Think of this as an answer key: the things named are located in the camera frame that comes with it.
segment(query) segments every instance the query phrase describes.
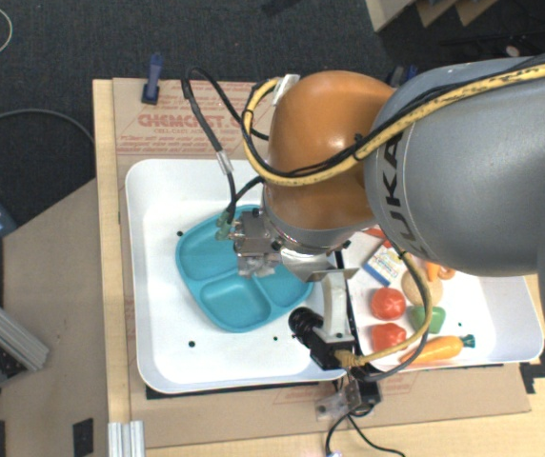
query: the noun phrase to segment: wooden table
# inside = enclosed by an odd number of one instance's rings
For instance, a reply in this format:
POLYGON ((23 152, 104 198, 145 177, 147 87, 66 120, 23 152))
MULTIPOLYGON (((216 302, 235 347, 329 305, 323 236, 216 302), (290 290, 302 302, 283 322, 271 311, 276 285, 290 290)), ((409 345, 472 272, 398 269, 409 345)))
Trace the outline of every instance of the wooden table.
MULTIPOLYGON (((127 423, 131 397, 126 342, 121 236, 111 80, 93 82, 96 168, 101 232, 102 284, 110 422, 127 423)), ((527 278, 541 318, 536 278, 527 278)), ((376 444, 398 448, 408 456, 545 455, 545 379, 535 380, 532 411, 495 417, 451 420, 364 430, 376 444)), ((323 456, 325 433, 251 439, 219 444, 148 449, 149 457, 323 456)), ((373 455, 353 430, 337 431, 332 448, 345 456, 373 455)))

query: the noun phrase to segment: black floor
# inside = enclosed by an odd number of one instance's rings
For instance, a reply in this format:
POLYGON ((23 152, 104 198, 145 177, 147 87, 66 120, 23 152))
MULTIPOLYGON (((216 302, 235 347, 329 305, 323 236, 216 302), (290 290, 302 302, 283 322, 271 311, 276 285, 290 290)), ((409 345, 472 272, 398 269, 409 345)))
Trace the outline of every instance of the black floor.
MULTIPOLYGON (((163 78, 195 64, 220 80, 256 81, 324 69, 386 79, 396 66, 422 72, 504 55, 510 43, 524 54, 545 50, 545 0, 500 0, 468 27, 449 10, 424 29, 409 7, 379 33, 364 0, 0 0, 0 8, 13 23, 0 53, 0 113, 51 109, 88 129, 91 80, 145 76, 155 51, 163 78), (457 39, 467 42, 447 42, 457 39)), ((0 43, 6 34, 0 15, 0 43)), ((94 174, 92 144, 71 124, 37 114, 0 121, 0 202, 19 225, 94 174)))

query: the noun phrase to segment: teal plate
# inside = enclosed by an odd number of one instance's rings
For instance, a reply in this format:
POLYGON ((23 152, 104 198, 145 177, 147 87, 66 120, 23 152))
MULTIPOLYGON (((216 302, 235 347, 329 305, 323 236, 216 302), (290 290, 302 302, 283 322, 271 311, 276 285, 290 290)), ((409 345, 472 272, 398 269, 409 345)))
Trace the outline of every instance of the teal plate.
MULTIPOLYGON (((236 213, 257 205, 243 206, 236 213)), ((230 240, 217 241, 214 216, 182 235, 175 250, 181 277, 198 306, 227 331, 245 332, 262 327, 302 303, 313 290, 285 267, 274 274, 251 279, 239 276, 230 240)))

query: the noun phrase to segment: red tomato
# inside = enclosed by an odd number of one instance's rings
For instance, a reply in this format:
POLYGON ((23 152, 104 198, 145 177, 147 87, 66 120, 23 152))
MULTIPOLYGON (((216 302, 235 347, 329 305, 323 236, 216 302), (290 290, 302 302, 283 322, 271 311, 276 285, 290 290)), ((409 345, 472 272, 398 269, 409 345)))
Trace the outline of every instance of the red tomato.
POLYGON ((399 289, 379 288, 370 300, 370 309, 380 320, 397 320, 406 311, 406 296, 399 289))
POLYGON ((374 352, 396 346, 406 340, 406 330, 393 322, 374 325, 371 335, 374 352))

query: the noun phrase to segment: green pepper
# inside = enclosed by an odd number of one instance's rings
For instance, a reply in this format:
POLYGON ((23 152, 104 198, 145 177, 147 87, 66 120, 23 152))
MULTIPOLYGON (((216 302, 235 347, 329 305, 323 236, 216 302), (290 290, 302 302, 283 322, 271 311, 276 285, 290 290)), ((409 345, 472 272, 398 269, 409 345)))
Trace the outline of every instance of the green pepper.
MULTIPOLYGON (((424 307, 409 307, 408 319, 415 330, 418 330, 423 326, 425 322, 425 308, 424 307)), ((441 307, 434 307, 432 312, 432 322, 429 325, 430 333, 439 333, 444 325, 446 319, 446 311, 441 307)))

